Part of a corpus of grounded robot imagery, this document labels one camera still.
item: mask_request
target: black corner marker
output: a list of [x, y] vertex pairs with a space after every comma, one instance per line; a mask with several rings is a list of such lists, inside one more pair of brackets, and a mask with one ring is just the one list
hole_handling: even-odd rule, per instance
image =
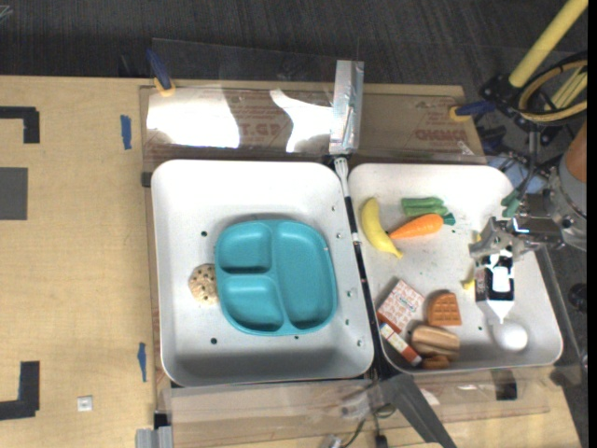
[[0, 401], [0, 420], [30, 418], [39, 410], [39, 362], [21, 362], [19, 397]]
[[22, 142], [39, 143], [39, 111], [33, 106], [0, 106], [0, 119], [22, 119]]

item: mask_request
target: orange carrot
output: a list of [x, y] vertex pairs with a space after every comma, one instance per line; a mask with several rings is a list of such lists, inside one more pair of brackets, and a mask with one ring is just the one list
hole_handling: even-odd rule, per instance
[[443, 223], [444, 219], [439, 214], [425, 214], [391, 232], [390, 238], [404, 239], [406, 237], [433, 234], [441, 229]]

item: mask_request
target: toy banana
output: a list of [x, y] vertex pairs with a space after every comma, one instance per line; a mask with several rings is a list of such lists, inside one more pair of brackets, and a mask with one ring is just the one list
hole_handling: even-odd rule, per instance
[[396, 249], [392, 239], [390, 239], [390, 236], [383, 230], [382, 224], [380, 224], [380, 205], [377, 199], [370, 198], [363, 205], [363, 209], [361, 209], [361, 225], [368, 241], [373, 247], [383, 252], [394, 254], [397, 258], [402, 259], [402, 252]]

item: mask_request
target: toy carrot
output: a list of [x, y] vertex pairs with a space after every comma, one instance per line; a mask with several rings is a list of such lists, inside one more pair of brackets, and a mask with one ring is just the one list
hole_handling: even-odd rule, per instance
[[390, 233], [392, 239], [404, 239], [407, 237], [416, 237], [419, 235], [433, 234], [441, 229], [444, 219], [439, 214], [425, 214], [417, 217], [404, 226]]

